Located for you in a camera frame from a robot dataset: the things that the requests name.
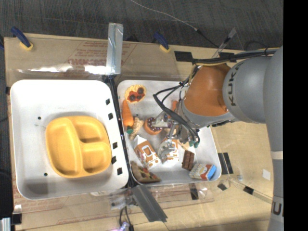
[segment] yellow plate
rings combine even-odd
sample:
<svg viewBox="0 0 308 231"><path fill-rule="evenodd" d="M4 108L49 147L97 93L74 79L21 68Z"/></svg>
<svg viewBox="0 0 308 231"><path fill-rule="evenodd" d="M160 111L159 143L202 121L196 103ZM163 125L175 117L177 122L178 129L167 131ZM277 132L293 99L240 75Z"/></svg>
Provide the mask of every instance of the yellow plate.
<svg viewBox="0 0 308 231"><path fill-rule="evenodd" d="M53 170L60 176L94 175L111 164L111 147L104 125L90 116L66 116L46 128L46 146Z"/></svg>

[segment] table surface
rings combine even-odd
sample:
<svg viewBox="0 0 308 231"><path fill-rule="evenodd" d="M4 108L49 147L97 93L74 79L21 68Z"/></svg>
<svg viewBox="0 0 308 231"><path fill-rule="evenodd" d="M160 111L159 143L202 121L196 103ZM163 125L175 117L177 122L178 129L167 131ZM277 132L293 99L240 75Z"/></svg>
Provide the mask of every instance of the table surface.
<svg viewBox="0 0 308 231"><path fill-rule="evenodd" d="M42 67L61 69L73 65L79 73L86 64L101 63L106 55L106 40L70 38L26 34L34 44L25 51L16 38L5 38L7 86L30 78L61 78L63 73L42 73L33 70ZM216 49L170 46L165 53L157 44L123 42L121 75L125 79L157 79L181 81L191 69L191 63L176 62L174 51L188 51L193 58L211 58ZM138 207L129 209L129 218L135 230L267 230L273 192L273 169L270 145L264 124L237 122L211 128L218 153L227 153L233 172L221 175L214 182L198 186L204 193L200 200L188 197L189 188L157 193L159 202L168 216L167 223L149 223ZM10 140L12 121L10 119ZM23 220L17 230L113 230L119 227L119 210L111 210L105 196L83 194L65 198L31 201L23 198L16 187L13 170L15 209L22 209Z"/></svg>

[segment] black floor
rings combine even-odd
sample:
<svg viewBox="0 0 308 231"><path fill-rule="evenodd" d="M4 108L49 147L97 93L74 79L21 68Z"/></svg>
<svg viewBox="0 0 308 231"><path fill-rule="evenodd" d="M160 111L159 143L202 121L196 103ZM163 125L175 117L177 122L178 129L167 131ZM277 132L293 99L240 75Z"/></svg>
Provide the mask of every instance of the black floor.
<svg viewBox="0 0 308 231"><path fill-rule="evenodd" d="M124 25L124 39L152 42L159 31L169 44L214 47L235 28L228 49L283 44L283 0L0 0L0 34L24 32L106 39L108 23ZM198 28L209 40L197 34ZM11 212L4 53L0 51L0 219Z"/></svg>

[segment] white tray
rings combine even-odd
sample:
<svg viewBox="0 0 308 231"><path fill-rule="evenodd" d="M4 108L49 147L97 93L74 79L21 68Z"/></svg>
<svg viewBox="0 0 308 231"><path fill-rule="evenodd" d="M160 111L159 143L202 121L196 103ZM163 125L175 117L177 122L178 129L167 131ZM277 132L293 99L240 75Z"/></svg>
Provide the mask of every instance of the white tray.
<svg viewBox="0 0 308 231"><path fill-rule="evenodd" d="M131 103L129 107L133 116L138 116L140 119L145 120L149 117L155 117L159 115L162 110L157 105L153 98L153 94L157 93L160 90L174 87L179 83L176 81L154 81L154 80L124 80L122 81L117 88L118 98L120 107L122 108L122 102L125 98L125 91L131 85L141 84L146 88L145 98L138 103ZM160 100L168 94L168 92L161 93L158 98ZM164 105L166 107L171 107L173 100L179 99L179 91L172 93L165 101ZM138 133L141 137L147 139L154 149L158 148L161 141L166 136L166 132L162 131L160 134L152 136L148 134L142 127ZM221 175L221 165L218 158L218 153L215 147L213 135L210 128L203 128L199 131L200 144L197 149L192 148L195 152L194 163L200 164L213 164L217 167L217 170L211 179L217 180ZM128 157L130 161L135 161L141 166L141 162L136 156L133 148L133 142L129 140L128 134L125 132L126 145L128 148ZM184 156L184 149L179 148L179 162L174 166L168 164L159 164L153 167L150 171L157 174L160 178L160 182L151 183L147 185L169 185L169 184L185 184L185 183L196 183L202 180L196 180L189 177L189 171L181 167Z"/></svg>
<svg viewBox="0 0 308 231"><path fill-rule="evenodd" d="M106 84L96 80L20 80L11 88L11 105L17 188L25 198L54 198L126 185L128 169L113 99ZM106 127L112 157L116 158L106 171L76 179L61 177L53 171L45 130L52 120L71 115L92 116Z"/></svg>

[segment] white wire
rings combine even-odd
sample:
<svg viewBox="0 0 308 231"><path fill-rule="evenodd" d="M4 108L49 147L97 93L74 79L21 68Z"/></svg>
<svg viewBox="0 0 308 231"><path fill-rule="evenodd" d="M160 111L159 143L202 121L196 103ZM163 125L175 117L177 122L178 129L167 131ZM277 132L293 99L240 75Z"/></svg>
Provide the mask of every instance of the white wire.
<svg viewBox="0 0 308 231"><path fill-rule="evenodd" d="M161 12L161 11L158 11L158 10L154 10L154 9L148 8L148 7L146 7L146 6L143 6L143 5L140 4L140 3L137 3L137 2L134 1L134 0L129 0L129 1L131 1L131 2L133 2L133 3L135 3L135 4L137 4L137 5L140 6L140 7L145 8L145 9L147 9L147 10L150 10L150 11L153 11L153 12L156 12L156 13L161 13L161 14L167 15L167 16L171 17L172 19L176 20L176 21L182 22L182 23L186 24L187 26L192 27L195 31L198 30L197 28L195 28L195 27L192 26L191 24L188 24L187 22L182 21L182 20L180 20L180 19L178 19L178 18L176 18L176 17L174 17L174 16L172 16L172 15L170 15L170 14L168 14L168 13Z"/></svg>

